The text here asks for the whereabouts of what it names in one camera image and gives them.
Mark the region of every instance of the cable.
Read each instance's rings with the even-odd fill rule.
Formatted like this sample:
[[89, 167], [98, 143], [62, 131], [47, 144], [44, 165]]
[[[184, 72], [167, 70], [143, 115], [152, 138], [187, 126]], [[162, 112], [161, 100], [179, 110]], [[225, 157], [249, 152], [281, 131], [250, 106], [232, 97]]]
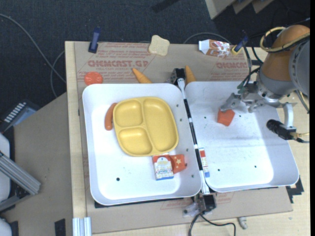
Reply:
[[270, 35], [272, 32], [275, 32], [275, 31], [277, 31], [277, 30], [284, 30], [284, 29], [285, 29], [285, 27], [275, 27], [275, 28], [273, 28], [273, 29], [267, 31], [267, 32], [263, 35], [263, 37], [261, 38], [261, 40], [260, 40], [260, 43], [259, 43], [260, 47], [261, 47], [263, 50], [265, 50], [266, 52], [269, 52], [269, 53], [278, 53], [278, 52], [282, 52], [282, 51], [287, 51], [287, 50], [289, 50], [291, 47], [296, 46], [296, 45], [298, 45], [298, 44], [300, 44], [300, 43], [302, 43], [302, 42], [305, 42], [306, 40], [310, 39], [310, 37], [311, 37], [310, 32], [308, 32], [308, 33], [306, 33], [306, 34], [304, 34], [304, 35], [302, 35], [302, 36], [300, 36], [300, 37], [298, 37], [298, 38], [296, 38], [296, 39], [294, 39], [294, 40], [292, 40], [292, 41], [288, 42], [287, 44], [284, 44], [283, 46], [280, 46], [280, 47], [269, 48], [269, 47], [265, 47], [265, 46], [264, 46], [263, 43], [264, 43], [264, 41], [265, 41], [265, 39], [266, 39], [266, 37], [267, 37], [268, 35]]
[[[306, 21], [308, 21], [308, 20], [310, 20], [310, 19], [311, 19], [311, 18], [308, 17], [308, 18], [306, 18], [306, 19], [304, 19], [304, 20], [302, 20], [302, 21], [298, 21], [298, 22], [295, 22], [295, 23], [290, 24], [290, 25], [285, 25], [285, 27], [289, 27], [289, 26], [292, 26], [292, 25], [298, 25], [298, 24], [300, 24], [300, 23], [302, 23], [302, 22], [306, 22]], [[261, 37], [261, 36], [263, 36], [263, 35], [266, 33], [266, 31], [254, 33], [254, 34], [250, 35], [250, 38]]]
[[228, 225], [232, 225], [234, 227], [234, 236], [236, 236], [236, 226], [234, 223], [225, 223], [225, 224], [215, 224], [213, 222], [211, 222], [210, 220], [206, 219], [202, 214], [200, 215], [205, 221], [207, 221], [209, 224], [214, 225], [214, 226], [228, 226]]
[[[58, 57], [55, 59], [54, 63], [53, 63], [53, 68], [55, 68], [55, 65], [57, 63], [57, 61], [60, 59], [60, 57], [64, 54], [64, 51], [62, 51]], [[55, 89], [54, 89], [54, 84], [53, 84], [53, 70], [50, 71], [50, 87], [51, 87], [51, 90], [53, 91], [53, 94], [54, 96], [57, 98], [57, 94], [55, 92]]]
[[193, 225], [195, 224], [195, 222], [197, 221], [198, 217], [202, 217], [206, 222], [208, 222], [209, 224], [213, 225], [213, 226], [227, 226], [227, 225], [232, 225], [234, 227], [234, 236], [236, 236], [236, 226], [234, 223], [225, 223], [225, 224], [216, 224], [216, 223], [213, 223], [211, 222], [210, 220], [206, 219], [203, 215], [202, 215], [203, 212], [197, 214], [194, 219], [192, 220], [190, 226], [189, 226], [189, 230], [188, 230], [188, 236], [191, 236], [191, 231], [192, 231], [192, 227]]
[[241, 84], [243, 84], [243, 87], [247, 85], [247, 83], [245, 84], [246, 81], [250, 81], [251, 75], [254, 74], [254, 73], [259, 72], [260, 68], [261, 68], [261, 67], [256, 68], [255, 70], [251, 71], [251, 72], [249, 73], [249, 75], [247, 75], [247, 76], [245, 77], [245, 79], [241, 82]]
[[248, 53], [248, 50], [247, 50], [247, 47], [244, 46], [244, 51], [245, 51], [245, 54], [246, 54], [246, 57], [247, 57], [247, 63], [248, 63], [248, 69], [249, 69], [249, 72], [248, 72], [248, 78], [247, 78], [247, 81], [246, 81], [246, 85], [249, 83], [250, 79], [251, 79], [251, 74], [252, 74], [252, 60], [251, 60], [251, 57]]
[[259, 62], [260, 64], [263, 64], [263, 61], [258, 57], [258, 55], [257, 55], [257, 53], [256, 53], [256, 51], [255, 51], [254, 46], [252, 46], [252, 53], [254, 53], [254, 56], [255, 56], [255, 58], [258, 60], [258, 62]]
[[34, 46], [37, 48], [37, 50], [39, 51], [39, 53], [42, 55], [42, 57], [44, 58], [44, 60], [46, 61], [46, 63], [50, 66], [50, 68], [57, 74], [57, 76], [66, 83], [65, 79], [55, 70], [55, 68], [51, 65], [51, 63], [48, 61], [48, 59], [45, 57], [45, 55], [43, 54], [43, 52], [41, 51], [40, 47], [37, 45], [37, 43], [35, 42], [35, 40], [32, 38], [32, 36], [24, 29], [23, 26], [21, 26], [18, 22], [16, 22], [14, 19], [3, 15], [0, 13], [0, 17], [6, 18], [8, 20], [10, 20], [11, 22], [15, 23], [28, 37], [29, 39], [32, 41], [32, 43], [34, 44]]
[[309, 144], [310, 143], [310, 141], [304, 141], [304, 140], [302, 140], [301, 138], [296, 138], [296, 139], [294, 139], [295, 141], [297, 141], [297, 142], [299, 142], [299, 143], [303, 143], [303, 144]]
[[303, 96], [303, 93], [300, 90], [295, 90], [297, 96], [299, 97], [303, 107], [306, 109], [307, 113], [310, 113], [310, 107], [307, 105], [306, 100]]
[[199, 36], [199, 35], [213, 35], [213, 36], [217, 36], [217, 37], [220, 37], [222, 39], [224, 39], [224, 41], [226, 41], [227, 43], [229, 43], [231, 45], [231, 42], [228, 41], [225, 37], [219, 35], [219, 34], [216, 34], [216, 33], [211, 33], [211, 32], [200, 32], [200, 33], [197, 33], [197, 34], [194, 34], [192, 36], [190, 36], [188, 39], [186, 39], [183, 44], [186, 44], [190, 39], [192, 39], [193, 37], [196, 37], [196, 36]]
[[[283, 5], [283, 7], [284, 7], [283, 9], [286, 9], [286, 14], [287, 14], [288, 22], [290, 22], [290, 19], [289, 19], [289, 12], [294, 12], [295, 14], [302, 15], [303, 17], [305, 17], [305, 16], [308, 15], [308, 13], [306, 13], [306, 12], [307, 12], [308, 10], [310, 10], [310, 9], [306, 9], [304, 12], [302, 12], [302, 11], [296, 11], [296, 10], [293, 10], [293, 9], [291, 9], [290, 7], [286, 6], [283, 1], [281, 1], [281, 0], [278, 0], [278, 1]], [[306, 22], [306, 21], [308, 21], [308, 20], [310, 20], [310, 19], [311, 19], [311, 18], [308, 17], [308, 18], [305, 18], [305, 19], [303, 19], [303, 20], [301, 20], [301, 21], [299, 21], [299, 22], [296, 22], [296, 23], [293, 23], [293, 24], [287, 24], [286, 27], [289, 27], [289, 26], [291, 26], [291, 25], [300, 24], [300, 23]]]
[[309, 136], [310, 133], [295, 133], [295, 132], [291, 132], [290, 135], [294, 138], [301, 138], [302, 136]]

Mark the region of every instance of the table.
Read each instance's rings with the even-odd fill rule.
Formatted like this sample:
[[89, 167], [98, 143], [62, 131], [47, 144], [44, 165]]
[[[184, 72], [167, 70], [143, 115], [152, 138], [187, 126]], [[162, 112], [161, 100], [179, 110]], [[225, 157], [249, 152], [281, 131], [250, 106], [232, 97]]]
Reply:
[[[75, 42], [65, 43], [66, 73], [67, 73], [67, 99], [70, 139], [71, 160], [71, 185], [72, 185], [72, 207], [74, 218], [87, 217], [86, 191], [84, 183], [84, 170], [82, 159], [82, 141], [80, 117], [78, 115], [79, 98], [77, 88]], [[257, 51], [258, 56], [264, 59], [266, 53]], [[288, 99], [290, 102], [298, 102], [293, 93]], [[294, 125], [300, 133], [309, 131], [309, 116], [305, 113], [303, 106], [299, 103], [294, 107]], [[279, 214], [253, 216], [247, 218], [248, 229], [242, 230], [236, 219], [216, 221], [218, 223], [234, 222], [237, 227], [237, 235], [310, 235], [310, 167], [309, 167], [309, 145], [290, 141], [294, 153], [304, 193], [294, 197], [293, 211]], [[128, 235], [186, 235], [189, 224], [171, 225], [128, 231]], [[196, 235], [232, 235], [230, 227], [209, 226], [206, 222], [196, 223], [193, 233]], [[95, 235], [126, 235], [126, 231], [101, 233]]]

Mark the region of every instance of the plastic tray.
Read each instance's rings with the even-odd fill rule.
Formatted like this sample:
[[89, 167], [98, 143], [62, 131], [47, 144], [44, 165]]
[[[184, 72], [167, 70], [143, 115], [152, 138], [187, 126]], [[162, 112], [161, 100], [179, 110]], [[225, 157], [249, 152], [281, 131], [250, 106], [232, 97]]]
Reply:
[[217, 123], [220, 106], [239, 82], [192, 82], [186, 95], [199, 147], [204, 147], [210, 170], [207, 184], [227, 192], [294, 184], [299, 172], [288, 141], [266, 123], [280, 120], [276, 108], [249, 113], [245, 104], [234, 109], [229, 126]]
[[119, 102], [113, 123], [120, 147], [132, 156], [170, 152], [178, 144], [172, 110], [158, 97], [138, 97]]
[[[119, 146], [115, 127], [104, 128], [105, 114], [114, 102], [136, 97], [158, 97], [170, 107], [179, 143], [170, 155], [184, 154], [187, 168], [173, 179], [157, 181], [151, 156], [135, 157]], [[85, 88], [83, 107], [87, 133], [91, 194], [111, 206], [194, 196], [201, 179], [190, 127], [180, 90], [172, 84], [95, 84]]]

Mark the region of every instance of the blue clamp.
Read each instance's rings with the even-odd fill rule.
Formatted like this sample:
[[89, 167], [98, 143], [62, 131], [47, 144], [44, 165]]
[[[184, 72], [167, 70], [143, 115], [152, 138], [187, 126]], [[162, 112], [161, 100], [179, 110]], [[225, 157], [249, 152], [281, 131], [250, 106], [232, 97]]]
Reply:
[[241, 42], [232, 48], [232, 50], [231, 50], [232, 54], [234, 54], [234, 55], [239, 54], [241, 51], [241, 48], [246, 46], [249, 39], [248, 39], [246, 32], [243, 31], [243, 35], [244, 35], [244, 37], [242, 38]]
[[98, 47], [98, 38], [100, 35], [100, 27], [95, 27], [93, 31], [93, 39], [92, 42], [90, 43], [89, 46], [89, 52], [90, 53], [96, 53], [97, 52], [97, 47]]

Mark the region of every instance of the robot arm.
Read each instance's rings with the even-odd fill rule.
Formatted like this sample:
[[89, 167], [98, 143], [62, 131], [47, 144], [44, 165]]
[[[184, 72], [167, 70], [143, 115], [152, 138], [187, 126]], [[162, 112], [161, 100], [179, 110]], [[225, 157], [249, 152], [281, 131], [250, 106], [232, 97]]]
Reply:
[[[272, 47], [264, 47], [265, 38], [276, 30], [281, 32]], [[280, 100], [295, 90], [310, 100], [310, 29], [302, 25], [271, 29], [262, 37], [260, 46], [268, 55], [258, 69], [256, 81], [246, 83], [244, 80], [238, 87], [238, 94], [232, 93], [220, 110], [234, 109], [241, 103], [248, 106], [250, 113], [266, 104], [282, 107], [285, 124], [271, 121], [267, 126], [283, 139], [291, 139], [289, 134], [295, 132], [293, 110], [290, 104]]]

